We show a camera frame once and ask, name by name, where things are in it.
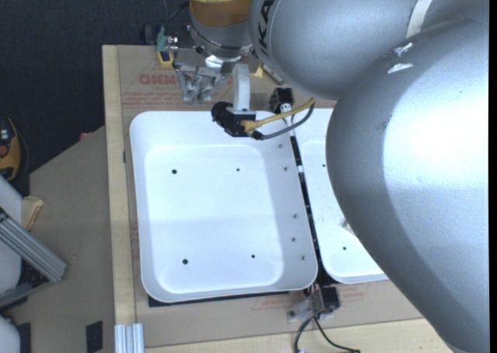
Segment brown cardboard board red print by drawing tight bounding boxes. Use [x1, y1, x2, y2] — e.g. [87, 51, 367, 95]
[101, 44, 447, 348]

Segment white plastic tray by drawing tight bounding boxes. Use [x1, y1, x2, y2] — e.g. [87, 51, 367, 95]
[291, 107, 390, 286]
[129, 109, 319, 303]

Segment thin black and white rod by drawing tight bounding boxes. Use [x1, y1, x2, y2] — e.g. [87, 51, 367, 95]
[289, 134, 324, 287]

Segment black cylinder on white bracket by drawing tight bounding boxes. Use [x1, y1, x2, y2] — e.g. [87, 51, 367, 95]
[210, 64, 258, 138]

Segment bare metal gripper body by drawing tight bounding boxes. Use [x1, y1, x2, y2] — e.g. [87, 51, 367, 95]
[172, 43, 255, 74]

